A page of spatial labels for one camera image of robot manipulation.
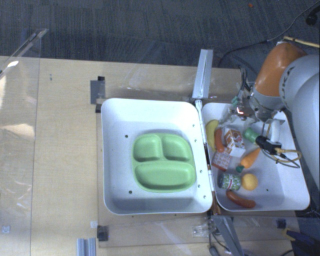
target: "toy sausage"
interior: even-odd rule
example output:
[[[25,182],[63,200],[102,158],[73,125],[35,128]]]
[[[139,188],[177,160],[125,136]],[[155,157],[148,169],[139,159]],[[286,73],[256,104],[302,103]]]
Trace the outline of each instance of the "toy sausage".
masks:
[[[231,190],[227,190],[225,194],[226,194],[226,197],[229,198],[232,202],[234,202],[235,204],[243,208],[253,208],[256,206],[256,202],[254,200],[244,199],[236,195]]]
[[[225,147],[222,143],[222,130],[220,128],[216,129],[214,132],[214,143],[218,152],[222,153],[225,151]]]

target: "clear acrylic panel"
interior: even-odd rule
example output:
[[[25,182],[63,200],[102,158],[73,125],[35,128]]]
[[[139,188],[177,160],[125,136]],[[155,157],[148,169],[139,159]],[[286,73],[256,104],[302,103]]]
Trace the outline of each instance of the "clear acrylic panel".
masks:
[[[1,255],[30,255],[41,37],[21,32],[22,47],[0,56]],[[6,44],[13,44],[9,39]]]

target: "wooden table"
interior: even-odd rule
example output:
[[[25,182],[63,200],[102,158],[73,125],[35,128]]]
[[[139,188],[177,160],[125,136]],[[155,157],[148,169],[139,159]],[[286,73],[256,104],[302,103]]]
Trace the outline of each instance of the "wooden table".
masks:
[[[40,59],[34,151],[31,255],[76,255],[78,238],[95,237],[98,221],[97,117],[90,104],[90,80],[105,77],[107,94],[118,89],[161,89],[188,94],[196,67]],[[237,92],[237,69],[213,69],[217,100]],[[294,212],[276,212],[294,216]],[[286,239],[241,242],[259,256],[291,249]],[[220,255],[224,249],[216,244]],[[209,255],[208,243],[99,248],[97,255]]]

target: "dark floor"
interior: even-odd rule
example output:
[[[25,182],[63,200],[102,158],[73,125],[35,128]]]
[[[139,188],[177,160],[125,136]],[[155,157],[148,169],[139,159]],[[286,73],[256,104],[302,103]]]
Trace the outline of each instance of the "dark floor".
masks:
[[[319,44],[320,13],[314,26],[305,22],[319,2],[3,0],[0,55],[12,54],[33,30],[49,29],[42,39],[43,58],[196,66],[200,49],[213,49],[214,67],[242,65],[254,81],[283,35]],[[319,54],[316,48],[301,47]],[[310,211],[319,211],[319,191],[310,175],[306,180],[312,209],[297,214],[316,217]]]

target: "green cylinder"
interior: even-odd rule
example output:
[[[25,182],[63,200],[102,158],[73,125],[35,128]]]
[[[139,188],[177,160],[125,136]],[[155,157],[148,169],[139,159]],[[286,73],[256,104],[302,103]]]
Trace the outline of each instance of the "green cylinder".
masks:
[[[246,129],[243,133],[243,137],[245,137],[247,140],[249,140],[252,143],[256,143],[256,138],[258,136],[259,134],[253,131],[250,127]]]

